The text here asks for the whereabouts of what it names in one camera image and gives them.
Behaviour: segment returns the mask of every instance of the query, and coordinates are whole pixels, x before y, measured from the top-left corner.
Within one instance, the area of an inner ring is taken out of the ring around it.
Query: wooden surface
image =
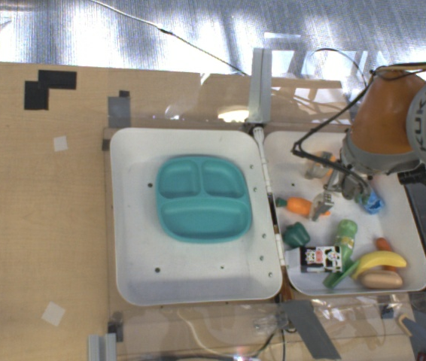
[[[24,82],[37,80],[39,69],[76,71],[78,86],[50,89],[49,111],[25,111]],[[215,79],[223,81],[223,90],[208,87]],[[152,325],[128,319],[120,354],[134,351],[134,337],[141,338],[138,333],[152,338],[143,345],[158,347],[150,352],[202,350],[198,334],[183,320],[172,322],[159,308],[131,306],[117,292],[114,253],[108,255],[112,236],[107,231],[113,226],[111,209],[106,207],[111,194],[105,190],[109,166],[102,139],[108,126],[108,97],[118,96],[119,90],[131,92],[133,124],[171,124],[165,120],[169,115],[186,114],[198,126],[201,119],[215,117],[215,108],[226,102],[232,107],[245,105],[245,81],[238,92],[230,89],[225,77],[215,79],[205,88],[198,74],[0,64],[1,361],[84,361],[87,336],[105,334],[108,318],[122,310],[125,317],[151,317]],[[205,112],[195,110],[198,103]],[[152,121],[152,116],[160,119]],[[55,152],[53,140],[61,136],[67,138],[68,149]],[[50,302],[65,309],[58,326],[41,319]],[[229,325],[220,319],[221,325]],[[159,333],[158,342],[154,339]],[[352,334],[335,341],[344,359],[356,359],[358,351],[372,355],[366,359],[375,359],[376,354],[388,355],[382,359],[412,359],[409,340],[402,333],[387,336],[382,346],[374,347],[359,333],[357,338]],[[310,359],[298,336],[289,341],[288,354]],[[279,359],[281,345],[271,351],[262,359]]]

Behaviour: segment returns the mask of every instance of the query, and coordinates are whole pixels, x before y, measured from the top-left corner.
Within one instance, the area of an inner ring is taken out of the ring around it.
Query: white tape
[[[54,302],[49,302],[46,310],[42,314],[42,319],[51,325],[58,326],[61,323],[62,316],[65,313],[65,309],[61,308]]]
[[[54,151],[65,151],[68,149],[68,140],[65,136],[54,138]]]

